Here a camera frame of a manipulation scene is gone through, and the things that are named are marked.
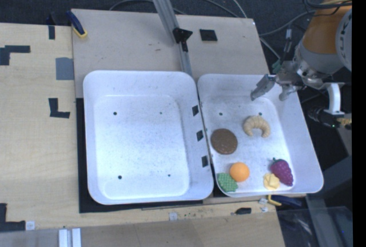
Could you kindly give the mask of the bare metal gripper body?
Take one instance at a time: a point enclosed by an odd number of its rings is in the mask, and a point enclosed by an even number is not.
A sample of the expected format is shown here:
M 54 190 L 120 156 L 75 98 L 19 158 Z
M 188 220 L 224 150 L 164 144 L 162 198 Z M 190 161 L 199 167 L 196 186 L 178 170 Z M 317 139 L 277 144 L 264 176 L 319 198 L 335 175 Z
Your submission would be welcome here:
M 275 80 L 279 85 L 295 87 L 305 85 L 314 89 L 321 89 L 325 79 L 328 77 L 329 74 L 315 70 L 304 61 L 284 61 L 275 76 Z

